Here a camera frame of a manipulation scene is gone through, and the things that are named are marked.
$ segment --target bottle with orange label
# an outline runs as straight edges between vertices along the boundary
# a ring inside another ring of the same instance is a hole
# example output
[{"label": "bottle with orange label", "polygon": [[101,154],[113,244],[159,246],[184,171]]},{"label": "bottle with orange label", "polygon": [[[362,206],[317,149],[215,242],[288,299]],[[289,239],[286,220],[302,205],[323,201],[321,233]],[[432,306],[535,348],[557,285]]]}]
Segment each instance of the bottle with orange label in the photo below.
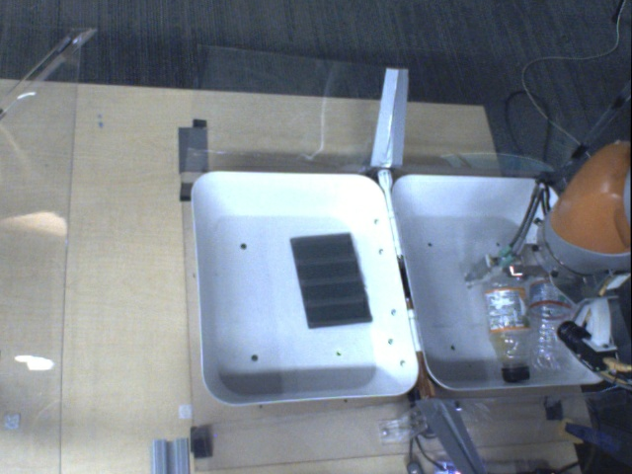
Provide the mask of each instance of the bottle with orange label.
[{"label": "bottle with orange label", "polygon": [[503,380],[529,378],[529,320],[526,291],[519,276],[498,273],[484,287],[490,341],[502,365]]}]

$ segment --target clear water bottle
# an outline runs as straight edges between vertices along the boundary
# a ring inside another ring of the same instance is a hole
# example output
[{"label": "clear water bottle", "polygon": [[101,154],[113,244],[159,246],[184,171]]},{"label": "clear water bottle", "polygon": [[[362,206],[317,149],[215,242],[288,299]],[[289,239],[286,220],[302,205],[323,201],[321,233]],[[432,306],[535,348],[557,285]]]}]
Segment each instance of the clear water bottle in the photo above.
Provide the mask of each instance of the clear water bottle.
[{"label": "clear water bottle", "polygon": [[550,279],[539,279],[529,287],[529,318],[533,331],[531,364],[542,371],[567,368],[568,357],[557,329],[568,320],[573,306]]},{"label": "clear water bottle", "polygon": [[529,321],[526,291],[518,277],[492,276],[484,291],[490,341],[502,365],[503,380],[529,378]]}]

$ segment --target bottle cap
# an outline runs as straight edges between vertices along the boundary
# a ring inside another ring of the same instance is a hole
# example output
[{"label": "bottle cap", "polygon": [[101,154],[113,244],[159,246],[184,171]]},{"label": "bottle cap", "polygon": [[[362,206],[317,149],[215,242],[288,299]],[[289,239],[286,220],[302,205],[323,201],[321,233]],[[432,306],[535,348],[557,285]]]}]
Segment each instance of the bottle cap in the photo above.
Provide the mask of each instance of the bottle cap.
[{"label": "bottle cap", "polygon": [[507,383],[519,383],[525,381],[530,376],[529,367],[503,367],[503,379]]}]

